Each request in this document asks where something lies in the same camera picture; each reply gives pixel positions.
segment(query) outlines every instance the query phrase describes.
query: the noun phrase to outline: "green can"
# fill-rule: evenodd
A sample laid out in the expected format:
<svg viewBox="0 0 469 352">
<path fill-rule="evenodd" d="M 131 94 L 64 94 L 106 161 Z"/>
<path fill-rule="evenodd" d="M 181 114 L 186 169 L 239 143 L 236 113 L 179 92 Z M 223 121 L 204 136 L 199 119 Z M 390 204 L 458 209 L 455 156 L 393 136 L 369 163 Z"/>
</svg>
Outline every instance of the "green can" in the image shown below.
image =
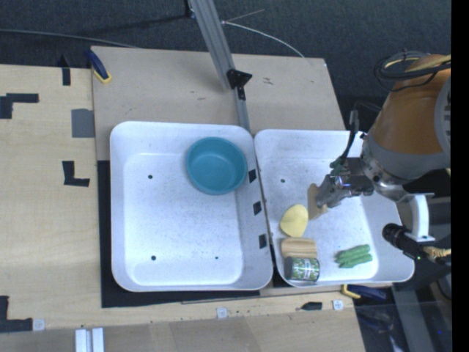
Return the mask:
<svg viewBox="0 0 469 352">
<path fill-rule="evenodd" d="M 287 257 L 284 264 L 285 279 L 316 282 L 320 277 L 320 263 L 316 258 Z"/>
</svg>

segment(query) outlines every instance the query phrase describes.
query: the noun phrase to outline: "small white square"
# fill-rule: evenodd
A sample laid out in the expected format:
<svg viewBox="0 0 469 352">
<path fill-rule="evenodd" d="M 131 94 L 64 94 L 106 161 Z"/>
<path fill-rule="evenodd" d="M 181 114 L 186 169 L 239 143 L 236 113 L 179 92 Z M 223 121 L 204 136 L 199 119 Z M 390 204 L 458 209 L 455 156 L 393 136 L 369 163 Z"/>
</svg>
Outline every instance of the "small white square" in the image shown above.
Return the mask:
<svg viewBox="0 0 469 352">
<path fill-rule="evenodd" d="M 217 318 L 226 318 L 228 317 L 228 310 L 225 307 L 217 308 Z"/>
<path fill-rule="evenodd" d="M 34 319 L 32 321 L 32 331 L 42 331 L 45 330 L 45 321 L 43 319 Z"/>
<path fill-rule="evenodd" d="M 333 300 L 332 301 L 332 306 L 334 310 L 343 310 L 344 309 L 344 303 L 342 300 Z"/>
</svg>

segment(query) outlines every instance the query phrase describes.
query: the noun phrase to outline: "black mat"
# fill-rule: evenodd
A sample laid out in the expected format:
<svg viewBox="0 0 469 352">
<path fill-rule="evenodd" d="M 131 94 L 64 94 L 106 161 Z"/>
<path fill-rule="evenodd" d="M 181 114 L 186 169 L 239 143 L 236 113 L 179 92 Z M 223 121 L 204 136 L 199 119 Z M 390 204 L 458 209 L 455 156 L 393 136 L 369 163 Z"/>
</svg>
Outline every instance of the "black mat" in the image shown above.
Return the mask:
<svg viewBox="0 0 469 352">
<path fill-rule="evenodd" d="M 101 306 L 140 307 L 179 301 L 258 296 L 259 291 L 190 291 L 134 293 L 120 287 L 111 272 L 111 166 L 97 162 L 100 218 Z"/>
</svg>

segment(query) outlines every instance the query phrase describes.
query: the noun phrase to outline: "blue bowl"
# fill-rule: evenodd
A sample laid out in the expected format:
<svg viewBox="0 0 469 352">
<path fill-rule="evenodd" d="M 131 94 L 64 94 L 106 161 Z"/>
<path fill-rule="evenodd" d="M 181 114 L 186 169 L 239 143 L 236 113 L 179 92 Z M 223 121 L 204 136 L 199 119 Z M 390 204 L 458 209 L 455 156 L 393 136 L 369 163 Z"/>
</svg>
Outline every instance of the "blue bowl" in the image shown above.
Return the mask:
<svg viewBox="0 0 469 352">
<path fill-rule="evenodd" d="M 185 165 L 192 184 L 212 195 L 234 191 L 248 172 L 240 148 L 218 137 L 207 137 L 194 143 L 187 152 Z"/>
</svg>

